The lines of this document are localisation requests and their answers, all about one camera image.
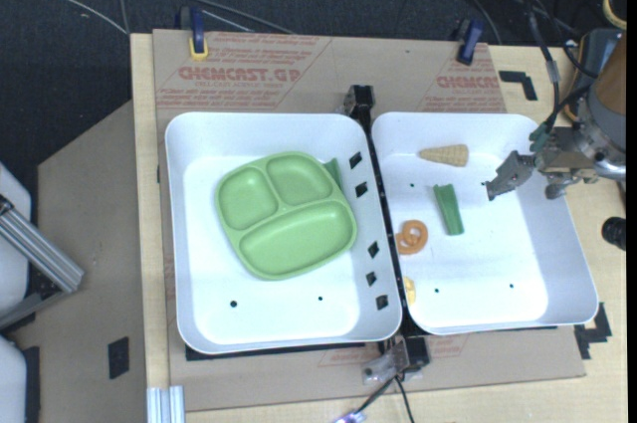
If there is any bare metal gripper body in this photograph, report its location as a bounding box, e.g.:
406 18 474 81
535 126 628 179

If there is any tan ice cream cone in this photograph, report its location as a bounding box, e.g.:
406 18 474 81
417 143 470 169

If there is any green celery stick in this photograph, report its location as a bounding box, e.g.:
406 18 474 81
431 183 466 237

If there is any white plastic tray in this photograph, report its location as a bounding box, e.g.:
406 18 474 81
163 110 404 356
370 110 600 337

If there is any orange pretzel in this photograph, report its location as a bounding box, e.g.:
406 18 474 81
394 219 430 258

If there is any yellow toy food piece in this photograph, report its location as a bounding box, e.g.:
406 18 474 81
401 275 419 309

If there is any green divided plate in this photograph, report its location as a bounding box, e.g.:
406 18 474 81
214 150 359 283

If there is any brown cardboard board red print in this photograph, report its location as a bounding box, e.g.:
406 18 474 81
151 28 587 413

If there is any black cylinder on white bracket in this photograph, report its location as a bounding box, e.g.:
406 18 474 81
600 215 628 254

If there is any black block with thin wires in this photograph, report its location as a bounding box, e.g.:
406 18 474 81
341 84 375 119
361 334 430 385

